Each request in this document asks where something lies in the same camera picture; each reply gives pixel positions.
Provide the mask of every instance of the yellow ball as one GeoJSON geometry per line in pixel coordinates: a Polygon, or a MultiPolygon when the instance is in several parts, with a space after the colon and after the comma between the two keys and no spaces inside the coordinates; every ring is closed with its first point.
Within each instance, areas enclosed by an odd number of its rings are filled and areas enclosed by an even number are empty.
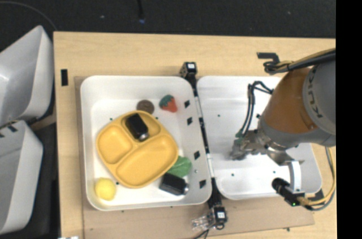
{"type": "Polygon", "coordinates": [[[94,190],[99,198],[111,201],[115,196],[115,183],[111,179],[99,178],[94,186],[94,190]]]}

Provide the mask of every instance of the white tray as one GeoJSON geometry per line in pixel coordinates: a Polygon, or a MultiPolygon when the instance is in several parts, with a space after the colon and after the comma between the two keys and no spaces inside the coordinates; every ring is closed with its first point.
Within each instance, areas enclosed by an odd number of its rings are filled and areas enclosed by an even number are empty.
{"type": "Polygon", "coordinates": [[[179,206],[201,204],[211,195],[212,187],[206,154],[199,125],[199,115],[190,84],[180,77],[140,76],[92,76],[80,87],[80,104],[83,127],[85,164],[85,188],[89,203],[99,210],[126,210],[133,208],[179,206]],[[175,97],[178,111],[161,110],[158,103],[167,94],[175,97]],[[116,185],[116,197],[112,201],[99,199],[94,192],[94,183],[100,177],[115,181],[101,162],[96,150],[96,137],[110,119],[136,110],[140,100],[147,99],[155,106],[153,115],[174,137],[179,155],[192,162],[186,182],[186,195],[172,195],[160,190],[161,179],[141,189],[129,189],[116,185]]]}
{"type": "MultiPolygon", "coordinates": [[[[276,177],[290,181],[287,166],[279,166],[266,155],[249,155],[245,160],[231,160],[230,152],[235,134],[247,113],[248,84],[263,81],[275,88],[278,77],[205,76],[197,83],[202,115],[204,117],[213,169],[220,193],[229,199],[275,196],[272,181],[276,177]]],[[[270,95],[255,91],[256,104],[250,129],[257,127],[257,114],[262,114],[270,95]]],[[[322,179],[312,147],[308,143],[287,151],[301,164],[301,187],[306,193],[316,193],[322,179]]]]}
{"type": "Polygon", "coordinates": [[[53,80],[53,44],[37,26],[0,53],[0,127],[42,116],[53,80]]]}
{"type": "Polygon", "coordinates": [[[0,129],[0,234],[28,224],[42,156],[42,143],[24,121],[0,129]]]}

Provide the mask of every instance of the yellow divided plate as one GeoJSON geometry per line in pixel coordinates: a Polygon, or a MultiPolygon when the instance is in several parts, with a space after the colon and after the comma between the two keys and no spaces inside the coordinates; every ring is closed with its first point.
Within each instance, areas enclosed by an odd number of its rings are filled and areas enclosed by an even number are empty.
{"type": "Polygon", "coordinates": [[[178,146],[159,121],[145,111],[114,119],[97,136],[97,151],[105,166],[124,186],[142,188],[166,173],[177,161],[178,146]],[[126,127],[127,117],[139,114],[149,137],[140,142],[126,127]]]}

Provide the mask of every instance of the strawberry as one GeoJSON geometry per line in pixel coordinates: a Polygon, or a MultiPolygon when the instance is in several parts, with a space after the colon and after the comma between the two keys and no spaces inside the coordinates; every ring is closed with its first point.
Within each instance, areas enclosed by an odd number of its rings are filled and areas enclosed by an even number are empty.
{"type": "Polygon", "coordinates": [[[161,99],[159,106],[163,110],[177,112],[175,98],[169,94],[161,99]]]}

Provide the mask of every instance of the brown cookie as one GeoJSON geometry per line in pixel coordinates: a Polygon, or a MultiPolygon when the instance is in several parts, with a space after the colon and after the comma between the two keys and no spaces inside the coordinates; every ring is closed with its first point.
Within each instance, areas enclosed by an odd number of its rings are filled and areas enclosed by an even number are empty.
{"type": "Polygon", "coordinates": [[[151,101],[144,99],[137,104],[137,110],[143,110],[152,114],[154,112],[154,105],[151,101]]]}

